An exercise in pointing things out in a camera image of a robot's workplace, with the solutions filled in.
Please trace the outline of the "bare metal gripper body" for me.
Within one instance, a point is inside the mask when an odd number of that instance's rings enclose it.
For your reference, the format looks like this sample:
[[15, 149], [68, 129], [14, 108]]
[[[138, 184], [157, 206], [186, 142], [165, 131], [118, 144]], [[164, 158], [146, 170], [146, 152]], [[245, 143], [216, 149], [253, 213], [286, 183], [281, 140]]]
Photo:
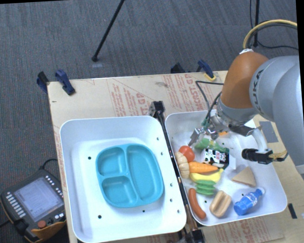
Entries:
[[201, 125], [210, 135], [229, 131], [227, 123], [217, 115], [205, 118]]

